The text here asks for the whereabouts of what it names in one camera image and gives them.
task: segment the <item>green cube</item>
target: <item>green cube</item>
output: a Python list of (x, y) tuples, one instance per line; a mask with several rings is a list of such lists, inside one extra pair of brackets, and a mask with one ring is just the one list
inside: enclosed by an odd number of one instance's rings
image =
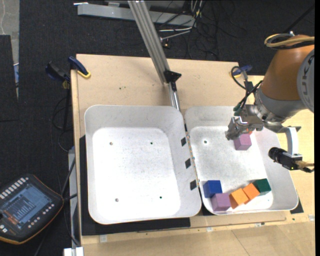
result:
[(271, 187), (266, 178), (257, 179), (256, 181), (253, 182), (253, 185), (260, 192), (259, 196), (263, 196), (271, 191)]

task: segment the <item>purple cube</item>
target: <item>purple cube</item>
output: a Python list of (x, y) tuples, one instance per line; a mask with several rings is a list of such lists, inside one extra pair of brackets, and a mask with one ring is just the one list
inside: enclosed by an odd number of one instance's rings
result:
[(215, 193), (222, 193), (220, 180), (208, 180), (203, 185), (203, 192), (205, 198), (212, 198)]
[(247, 150), (252, 145), (250, 134), (244, 133), (239, 138), (233, 140), (235, 150)]
[(231, 207), (228, 193), (216, 193), (211, 198), (211, 203), (214, 212), (225, 212)]

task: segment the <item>tiled floor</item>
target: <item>tiled floor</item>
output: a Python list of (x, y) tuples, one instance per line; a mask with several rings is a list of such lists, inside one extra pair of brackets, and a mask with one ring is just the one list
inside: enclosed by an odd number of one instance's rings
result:
[(0, 35), (10, 35), (13, 63), (19, 62), (20, 0), (0, 0)]

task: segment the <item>blue cube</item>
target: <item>blue cube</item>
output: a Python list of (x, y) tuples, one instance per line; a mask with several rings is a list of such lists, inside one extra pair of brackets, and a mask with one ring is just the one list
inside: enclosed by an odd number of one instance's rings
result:
[(208, 180), (203, 185), (204, 197), (212, 198), (216, 193), (222, 193), (220, 180)]

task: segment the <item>block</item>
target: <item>block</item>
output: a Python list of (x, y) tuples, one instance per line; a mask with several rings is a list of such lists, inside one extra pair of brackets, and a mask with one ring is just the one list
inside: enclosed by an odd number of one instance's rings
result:
[(208, 180), (203, 185), (204, 197), (212, 198), (216, 193), (222, 193), (220, 180)]
[(235, 150), (247, 150), (251, 147), (250, 134), (244, 133), (239, 138), (233, 140)]
[(266, 178), (255, 180), (253, 185), (260, 192), (259, 196), (263, 196), (271, 191), (270, 184)]
[(246, 193), (242, 188), (239, 188), (235, 191), (233, 191), (230, 195), (230, 203), (232, 209), (237, 208), (238, 206), (244, 204), (245, 202), (249, 201), (249, 198), (247, 197)]
[(243, 188), (243, 191), (246, 194), (246, 196), (249, 198), (249, 200), (247, 202), (245, 202), (245, 204), (247, 204), (249, 201), (251, 201), (252, 199), (254, 199), (255, 197), (260, 195), (259, 190), (252, 183), (245, 186)]
[(211, 203), (214, 212), (225, 212), (231, 207), (228, 193), (215, 193), (211, 197)]

